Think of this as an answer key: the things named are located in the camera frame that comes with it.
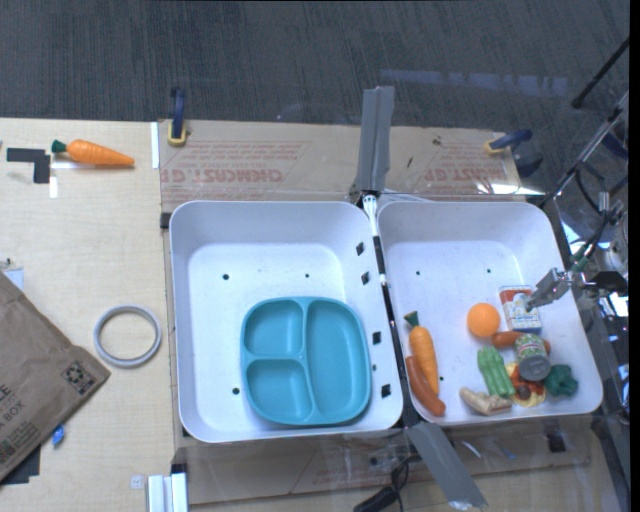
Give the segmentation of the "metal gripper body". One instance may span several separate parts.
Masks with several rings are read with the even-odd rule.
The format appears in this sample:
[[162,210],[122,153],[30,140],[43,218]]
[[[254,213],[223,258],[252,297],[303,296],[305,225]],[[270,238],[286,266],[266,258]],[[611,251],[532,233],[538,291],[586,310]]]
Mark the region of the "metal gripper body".
[[574,274],[572,284],[584,290],[589,296],[609,296],[613,293],[626,296],[628,294],[628,282],[617,271],[600,271],[591,276],[585,273]]

